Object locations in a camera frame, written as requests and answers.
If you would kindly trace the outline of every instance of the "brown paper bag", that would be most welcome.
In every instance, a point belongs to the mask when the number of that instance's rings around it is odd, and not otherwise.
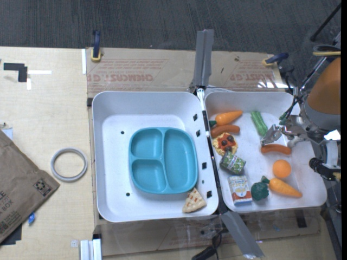
[[[59,186],[0,130],[0,243]]]

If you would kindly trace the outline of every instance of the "blue clamp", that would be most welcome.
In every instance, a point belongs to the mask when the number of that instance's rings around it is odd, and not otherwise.
[[[284,60],[288,57],[289,57],[288,53],[280,53],[280,54],[274,55],[270,58],[265,58],[264,60],[261,61],[261,63],[263,64],[263,66],[269,67],[269,66],[272,66],[275,62],[277,62],[277,64],[279,64],[282,60]]]
[[[101,60],[100,32],[97,30],[94,30],[93,35],[94,35],[94,47],[92,48],[91,60],[93,62],[100,62]]]

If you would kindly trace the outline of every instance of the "qr code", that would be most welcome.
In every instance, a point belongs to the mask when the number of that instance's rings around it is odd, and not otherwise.
[[[34,188],[44,197],[52,190],[52,188],[42,178],[34,184]]]
[[[6,229],[9,228],[5,222],[0,223],[0,234],[4,234]]]

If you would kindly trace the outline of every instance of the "pizza slice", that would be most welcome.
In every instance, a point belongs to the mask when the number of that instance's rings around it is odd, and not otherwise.
[[[204,206],[206,206],[206,201],[202,198],[201,194],[196,188],[193,188],[185,199],[185,204],[182,208],[183,213],[194,212]]]

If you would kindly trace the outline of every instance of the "white ring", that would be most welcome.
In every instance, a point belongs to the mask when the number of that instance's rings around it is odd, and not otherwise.
[[[54,163],[55,160],[63,153],[67,153],[67,152],[73,152],[76,153],[77,155],[79,155],[83,161],[84,161],[84,167],[83,170],[77,174],[76,176],[72,176],[72,177],[65,177],[65,176],[61,176],[59,173],[57,173],[57,171],[55,170],[54,167]],[[63,148],[61,150],[58,150],[52,157],[51,161],[50,161],[50,168],[52,169],[53,175],[55,177],[57,177],[59,180],[64,181],[64,182],[74,182],[78,179],[80,179],[87,171],[87,167],[88,167],[88,160],[87,157],[84,155],[84,153],[82,151],[80,151],[77,148],[74,147],[67,147],[67,148]]]

